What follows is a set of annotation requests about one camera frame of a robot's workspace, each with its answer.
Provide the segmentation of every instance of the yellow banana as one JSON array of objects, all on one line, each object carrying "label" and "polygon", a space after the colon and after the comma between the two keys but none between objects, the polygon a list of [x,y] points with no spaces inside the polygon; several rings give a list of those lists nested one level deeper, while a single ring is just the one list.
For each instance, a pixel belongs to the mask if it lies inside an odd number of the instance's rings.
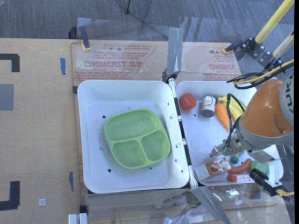
[{"label": "yellow banana", "polygon": [[[224,104],[226,104],[226,102],[228,101],[226,95],[225,95],[225,96],[222,96],[222,97],[218,97],[217,100],[218,100],[219,102],[221,102],[221,103],[224,103]],[[236,102],[236,100],[235,100],[234,98],[231,98],[231,99],[230,99],[229,106],[231,106],[231,105],[235,106],[236,109],[240,110],[240,112],[243,113],[241,107],[239,106],[238,102]]]},{"label": "yellow banana", "polygon": [[[227,96],[223,96],[223,97],[218,97],[217,100],[223,104],[227,103]],[[241,107],[239,106],[239,104],[235,101],[234,98],[230,99],[230,103],[229,103],[229,110],[230,110],[230,114],[232,115],[232,118],[234,120],[236,120],[239,116],[241,116],[243,114],[243,110],[241,109]]]},{"label": "yellow banana", "polygon": [[229,104],[230,114],[232,115],[233,120],[236,120],[243,114],[243,111],[238,109],[237,106]]}]

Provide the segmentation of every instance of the blue tape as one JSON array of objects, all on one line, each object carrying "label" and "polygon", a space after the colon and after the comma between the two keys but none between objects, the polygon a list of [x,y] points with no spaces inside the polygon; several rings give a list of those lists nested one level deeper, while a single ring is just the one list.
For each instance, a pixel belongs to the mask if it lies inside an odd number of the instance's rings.
[{"label": "blue tape", "polygon": [[14,110],[14,85],[0,84],[0,111]]},{"label": "blue tape", "polygon": [[73,172],[70,172],[69,175],[69,181],[70,181],[70,185],[71,185],[71,191],[74,191],[74,177],[73,177]]},{"label": "blue tape", "polygon": [[60,58],[60,69],[61,69],[61,73],[63,76],[66,75],[65,73],[65,59],[64,58]]}]

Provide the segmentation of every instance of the gray carpet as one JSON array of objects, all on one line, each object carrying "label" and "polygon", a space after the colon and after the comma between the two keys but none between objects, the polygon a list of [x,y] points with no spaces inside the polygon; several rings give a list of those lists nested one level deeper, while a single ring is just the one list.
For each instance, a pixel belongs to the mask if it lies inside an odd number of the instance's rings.
[{"label": "gray carpet", "polygon": [[[256,36],[284,0],[0,0],[0,37],[68,39],[70,29],[90,18],[91,39],[167,41],[169,27],[184,29],[184,41],[236,42]],[[264,41],[273,51],[294,30],[294,6]],[[282,56],[294,57],[293,46]],[[242,72],[261,70],[250,57]],[[293,164],[284,181],[294,187]],[[294,222],[294,202],[288,202]]]}]

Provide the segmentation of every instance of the carrot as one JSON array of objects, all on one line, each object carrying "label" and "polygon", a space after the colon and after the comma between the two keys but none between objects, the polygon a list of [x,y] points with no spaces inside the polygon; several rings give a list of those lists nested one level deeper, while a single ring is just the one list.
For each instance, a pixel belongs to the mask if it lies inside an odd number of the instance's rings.
[{"label": "carrot", "polygon": [[228,118],[228,112],[226,110],[226,106],[222,103],[216,103],[215,113],[217,114],[222,124],[229,130],[229,126],[228,126],[229,118]]},{"label": "carrot", "polygon": [[249,169],[251,163],[252,163],[251,159],[246,159],[246,161],[241,166],[231,168],[228,171],[228,173],[229,174],[240,174],[240,173],[246,171],[247,169]]}]

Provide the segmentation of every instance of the yellow pole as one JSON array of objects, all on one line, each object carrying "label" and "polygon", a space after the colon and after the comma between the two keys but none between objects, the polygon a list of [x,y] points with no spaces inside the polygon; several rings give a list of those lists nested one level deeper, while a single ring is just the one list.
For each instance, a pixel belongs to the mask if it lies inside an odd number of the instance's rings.
[{"label": "yellow pole", "polygon": [[287,11],[293,6],[295,0],[284,0],[280,7],[276,10],[264,28],[256,36],[255,41],[259,44],[263,43],[269,33],[274,29],[274,27],[279,23]]},{"label": "yellow pole", "polygon": [[295,41],[295,34],[292,32],[285,38],[285,40],[273,51],[273,56],[275,58],[280,58],[293,44]]}]

